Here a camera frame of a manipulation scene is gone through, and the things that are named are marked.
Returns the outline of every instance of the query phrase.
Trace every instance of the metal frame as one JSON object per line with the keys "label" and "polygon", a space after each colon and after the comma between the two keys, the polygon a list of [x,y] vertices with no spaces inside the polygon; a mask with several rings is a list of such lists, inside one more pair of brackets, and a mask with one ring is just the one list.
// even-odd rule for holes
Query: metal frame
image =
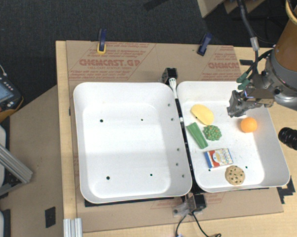
{"label": "metal frame", "polygon": [[0,164],[4,166],[12,175],[14,175],[19,181],[19,184],[6,183],[0,187],[0,196],[12,191],[19,186],[29,183],[32,177],[32,171],[28,169],[20,160],[13,156],[9,150],[7,150],[0,143]]}
{"label": "metal frame", "polygon": [[81,218],[63,220],[64,237],[83,237]]}

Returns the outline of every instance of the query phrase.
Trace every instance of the orange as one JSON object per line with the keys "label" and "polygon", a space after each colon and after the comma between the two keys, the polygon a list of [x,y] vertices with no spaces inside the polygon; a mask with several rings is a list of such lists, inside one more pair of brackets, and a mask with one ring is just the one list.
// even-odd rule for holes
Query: orange
{"label": "orange", "polygon": [[241,121],[241,129],[243,132],[254,132],[257,129],[257,121],[254,118],[247,117]]}

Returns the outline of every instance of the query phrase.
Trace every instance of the dark carpet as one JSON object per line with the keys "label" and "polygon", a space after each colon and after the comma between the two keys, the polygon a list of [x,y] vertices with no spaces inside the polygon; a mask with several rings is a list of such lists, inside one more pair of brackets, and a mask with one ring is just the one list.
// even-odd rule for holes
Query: dark carpet
{"label": "dark carpet", "polygon": [[[24,105],[56,81],[56,40],[198,44],[205,33],[211,44],[250,46],[238,10],[220,4],[202,17],[197,0],[0,0],[0,63],[24,96]],[[285,0],[266,0],[249,14],[254,31],[276,43],[287,22]]]}

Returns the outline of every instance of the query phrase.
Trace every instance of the empty white tray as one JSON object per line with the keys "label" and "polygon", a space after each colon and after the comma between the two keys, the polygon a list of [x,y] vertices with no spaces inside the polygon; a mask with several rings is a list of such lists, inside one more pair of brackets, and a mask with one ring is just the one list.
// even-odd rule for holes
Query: empty white tray
{"label": "empty white tray", "polygon": [[[202,104],[214,113],[212,125],[222,133],[220,140],[207,141],[209,146],[200,149],[186,130],[196,182],[207,192],[283,186],[290,179],[268,108],[249,110],[239,118],[230,118],[227,114],[229,99],[237,86],[235,82],[185,81],[177,87],[185,126],[197,122],[203,130],[204,125],[190,111],[193,105]],[[258,122],[258,128],[253,133],[240,130],[240,121],[247,116]],[[226,181],[225,170],[228,166],[209,169],[204,152],[220,148],[229,148],[234,165],[244,170],[245,180],[241,186],[233,186]]]}
{"label": "empty white tray", "polygon": [[107,203],[187,194],[192,185],[172,90],[84,82],[74,90],[80,189]]}

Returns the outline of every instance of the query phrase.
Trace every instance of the blue clamp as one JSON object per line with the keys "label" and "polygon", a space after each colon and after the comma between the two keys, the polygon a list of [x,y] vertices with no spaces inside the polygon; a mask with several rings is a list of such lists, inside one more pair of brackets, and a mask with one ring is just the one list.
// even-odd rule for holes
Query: blue clamp
{"label": "blue clamp", "polygon": [[97,53],[104,54],[106,52],[106,29],[100,29],[98,34],[99,43],[97,45]]}
{"label": "blue clamp", "polygon": [[211,33],[206,33],[203,36],[201,45],[199,46],[198,51],[197,51],[198,54],[204,56],[204,54],[206,53],[206,50],[207,50],[207,46],[210,43],[211,39],[212,39]]}

